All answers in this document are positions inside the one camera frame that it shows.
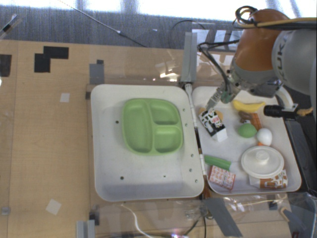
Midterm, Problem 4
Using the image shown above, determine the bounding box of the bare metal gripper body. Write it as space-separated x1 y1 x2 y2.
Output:
219 70 283 99

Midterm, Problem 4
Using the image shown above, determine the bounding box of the yellow banana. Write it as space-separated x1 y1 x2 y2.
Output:
232 99 266 114

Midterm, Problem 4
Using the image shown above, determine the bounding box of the black and white cow-print carton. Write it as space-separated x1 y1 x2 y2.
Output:
198 108 228 143

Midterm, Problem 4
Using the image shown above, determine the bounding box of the thin black and white rod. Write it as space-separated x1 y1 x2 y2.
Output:
184 82 211 199

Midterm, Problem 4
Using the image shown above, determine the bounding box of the brown toy food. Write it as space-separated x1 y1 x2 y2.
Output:
238 110 253 124

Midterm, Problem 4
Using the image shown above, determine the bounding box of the orange rectangular packet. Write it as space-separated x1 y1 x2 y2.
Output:
250 113 263 131

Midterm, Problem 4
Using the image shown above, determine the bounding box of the green ball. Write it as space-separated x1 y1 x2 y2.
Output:
237 122 258 139

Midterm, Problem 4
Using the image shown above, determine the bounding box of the white egg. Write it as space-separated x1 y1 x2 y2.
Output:
256 127 273 147

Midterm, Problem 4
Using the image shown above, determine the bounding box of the white plastic tray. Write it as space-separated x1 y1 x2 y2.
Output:
90 84 206 203
192 85 303 196

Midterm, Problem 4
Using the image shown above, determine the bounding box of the green and white leek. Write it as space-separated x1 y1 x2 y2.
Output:
203 154 234 172

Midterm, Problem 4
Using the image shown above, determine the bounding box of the white pot with lid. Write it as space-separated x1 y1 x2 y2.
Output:
240 145 285 179

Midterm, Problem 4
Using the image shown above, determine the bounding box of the orange patterned packet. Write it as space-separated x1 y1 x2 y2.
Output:
207 165 236 191

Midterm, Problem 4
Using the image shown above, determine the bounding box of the green divided plate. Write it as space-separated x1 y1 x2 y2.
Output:
121 98 184 156

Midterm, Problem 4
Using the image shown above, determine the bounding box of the orange and white carton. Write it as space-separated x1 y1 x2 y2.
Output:
248 169 289 190

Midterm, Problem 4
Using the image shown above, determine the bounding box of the black cylinder on white bracket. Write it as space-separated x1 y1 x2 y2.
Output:
263 86 299 120

